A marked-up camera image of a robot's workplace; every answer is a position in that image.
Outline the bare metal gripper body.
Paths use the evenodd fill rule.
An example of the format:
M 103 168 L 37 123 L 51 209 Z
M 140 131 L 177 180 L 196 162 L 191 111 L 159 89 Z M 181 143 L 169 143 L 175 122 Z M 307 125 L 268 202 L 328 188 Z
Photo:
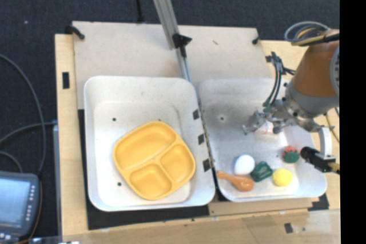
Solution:
M 315 116 L 303 109 L 290 94 L 276 99 L 267 106 L 267 120 L 271 123 L 286 120 L 287 125 L 284 129 L 288 126 L 299 126 L 310 133 L 317 132 L 321 125 L 316 123 L 314 118 Z

